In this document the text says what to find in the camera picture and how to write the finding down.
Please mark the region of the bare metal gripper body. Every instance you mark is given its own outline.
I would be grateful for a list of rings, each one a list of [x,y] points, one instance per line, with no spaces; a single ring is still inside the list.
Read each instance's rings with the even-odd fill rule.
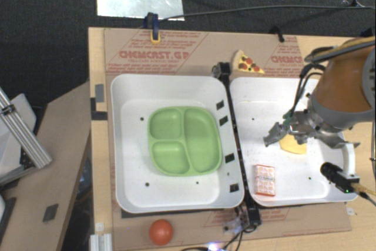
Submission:
[[[349,142],[340,133],[342,129],[337,129],[324,121],[316,112],[310,110],[288,111],[284,115],[284,125],[287,127],[287,135],[291,131],[305,132],[309,138],[320,140],[331,149],[341,149],[346,144],[357,148],[359,142]]]

